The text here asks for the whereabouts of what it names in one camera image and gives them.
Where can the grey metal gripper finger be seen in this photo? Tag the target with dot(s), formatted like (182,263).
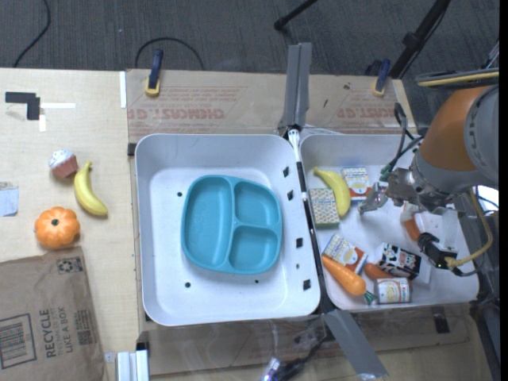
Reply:
(371,204)
(379,189)

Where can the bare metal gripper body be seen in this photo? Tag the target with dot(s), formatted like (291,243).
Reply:
(401,185)

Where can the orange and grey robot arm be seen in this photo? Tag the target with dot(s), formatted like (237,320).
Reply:
(452,133)

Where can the white and yellow carton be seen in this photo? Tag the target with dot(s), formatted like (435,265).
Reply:
(355,181)

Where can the white plastic tray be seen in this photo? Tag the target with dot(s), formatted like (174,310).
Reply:
(381,228)
(166,292)

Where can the yellow banana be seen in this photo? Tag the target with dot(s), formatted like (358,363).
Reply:
(339,187)
(85,195)

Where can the orange sausage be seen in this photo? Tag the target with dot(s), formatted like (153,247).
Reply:
(412,228)
(375,271)

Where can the green and yellow box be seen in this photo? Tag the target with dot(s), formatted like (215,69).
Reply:
(323,208)

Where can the white and orange carton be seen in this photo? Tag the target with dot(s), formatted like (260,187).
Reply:
(343,252)

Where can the black and white cow carton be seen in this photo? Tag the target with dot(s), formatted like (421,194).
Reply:
(401,261)

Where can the orange carrot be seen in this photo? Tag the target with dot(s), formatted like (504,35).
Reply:
(345,278)

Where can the small white and orange can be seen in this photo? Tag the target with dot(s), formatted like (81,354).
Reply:
(393,291)

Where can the blue divided plate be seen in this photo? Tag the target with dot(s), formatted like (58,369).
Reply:
(210,220)

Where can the brown cardboard board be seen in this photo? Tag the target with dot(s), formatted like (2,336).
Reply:
(222,101)

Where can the pink cupcake with white icing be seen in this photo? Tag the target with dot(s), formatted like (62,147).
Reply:
(63,163)

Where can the orange pumpkin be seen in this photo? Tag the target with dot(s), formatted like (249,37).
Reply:
(57,228)

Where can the brown paper bag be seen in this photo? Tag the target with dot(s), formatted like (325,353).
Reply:
(43,316)

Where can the white paper scrap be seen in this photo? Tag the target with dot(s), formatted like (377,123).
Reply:
(8,198)

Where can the black cylinder on white bracket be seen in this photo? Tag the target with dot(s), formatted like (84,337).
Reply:
(434,250)

